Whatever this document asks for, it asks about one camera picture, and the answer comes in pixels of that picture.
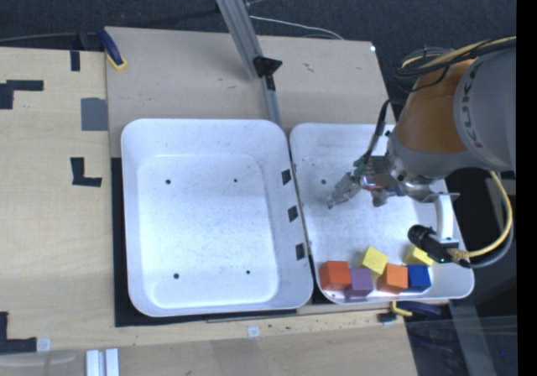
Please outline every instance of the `yellow cube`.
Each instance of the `yellow cube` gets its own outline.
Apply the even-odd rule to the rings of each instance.
[[[376,274],[382,274],[387,262],[388,255],[380,252],[373,246],[368,246],[365,252],[360,255],[356,266],[367,267]]]
[[[403,261],[407,265],[421,264],[431,266],[433,264],[433,259],[427,255],[427,252],[418,248],[413,243],[406,248]]]

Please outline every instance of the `black connector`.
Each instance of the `black connector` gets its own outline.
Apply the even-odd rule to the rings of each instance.
[[[421,250],[427,252],[437,263],[451,263],[453,257],[447,252],[448,248],[457,248],[458,243],[439,243],[430,235],[435,230],[422,225],[414,225],[409,230],[409,240]]]

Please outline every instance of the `blue cube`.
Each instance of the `blue cube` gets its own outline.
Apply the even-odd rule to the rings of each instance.
[[[406,292],[423,292],[430,288],[429,267],[420,264],[411,264],[409,269],[409,288]]]

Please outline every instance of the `orange cube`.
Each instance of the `orange cube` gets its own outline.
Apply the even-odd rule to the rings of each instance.
[[[409,288],[409,269],[404,265],[386,263],[384,272],[377,279],[377,290],[399,294]]]
[[[326,261],[319,268],[322,290],[343,291],[351,284],[351,270],[347,261]]]

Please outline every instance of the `table surface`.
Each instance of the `table surface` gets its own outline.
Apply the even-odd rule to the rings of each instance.
[[[171,35],[144,30],[144,37],[150,31],[157,37]],[[129,29],[127,33],[136,34],[137,30]],[[192,44],[198,44],[200,40],[203,44],[197,47],[198,50],[211,47],[214,61],[204,65],[201,73],[201,81],[209,82],[203,90],[208,97],[211,91],[222,92],[222,85],[237,84],[246,88],[252,84],[247,83],[240,73],[237,77],[236,66],[240,59],[238,54],[231,54],[234,51],[228,34],[173,32],[173,36],[180,41],[177,45],[180,58],[187,58],[187,53],[193,49]],[[288,66],[283,65],[277,71],[276,80],[284,128],[289,130],[302,122],[376,121],[386,96],[370,43],[259,38],[266,56],[284,59]],[[221,58],[215,52],[228,53],[231,59]],[[0,48],[0,83],[7,80],[44,81],[44,91],[16,91],[13,109],[0,111],[0,171],[3,176],[3,191],[0,192],[0,311],[9,312],[8,338],[47,338],[53,351],[134,345],[151,351],[150,345],[157,347],[182,342],[194,342],[202,350],[208,342],[246,339],[248,327],[256,325],[260,330],[256,347],[267,347],[272,354],[271,365],[276,366],[278,354],[285,354],[283,346],[286,344],[279,343],[278,338],[297,336],[296,339],[303,339],[299,342],[301,346],[297,346],[296,339],[292,344],[308,353],[308,342],[326,342],[329,337],[331,342],[339,338],[337,342],[359,343],[362,340],[357,330],[364,330],[378,339],[377,345],[385,342],[384,351],[397,349],[405,355],[409,360],[409,371],[415,372],[402,321],[396,320],[387,327],[377,320],[377,314],[385,311],[388,304],[305,305],[292,316],[115,327],[112,141],[117,137],[121,121],[128,122],[133,115],[143,115],[143,112],[126,109],[122,116],[113,116],[111,112],[117,112],[122,103],[124,107],[126,105],[121,97],[114,99],[120,90],[111,93],[110,76],[112,74],[116,79],[113,85],[117,84],[120,73],[125,73],[123,77],[129,79],[132,76],[128,76],[127,71],[111,69],[103,53],[80,52],[80,58],[81,69],[71,71],[69,51]],[[236,61],[237,64],[221,68],[218,61],[231,61],[232,64]],[[137,64],[135,58],[128,63],[132,68]],[[215,69],[211,67],[213,64],[217,64]],[[199,75],[196,69],[187,70],[187,75],[195,81]],[[238,93],[238,100],[243,94]],[[110,133],[82,129],[81,99],[87,98],[107,99],[109,121],[121,117],[115,122],[115,133],[112,127]],[[249,112],[246,118],[263,118],[263,105],[257,103],[256,106],[252,111],[245,111]],[[219,116],[211,109],[207,113],[209,117],[226,116]],[[102,185],[73,186],[71,157],[84,157],[85,176],[102,177]]]

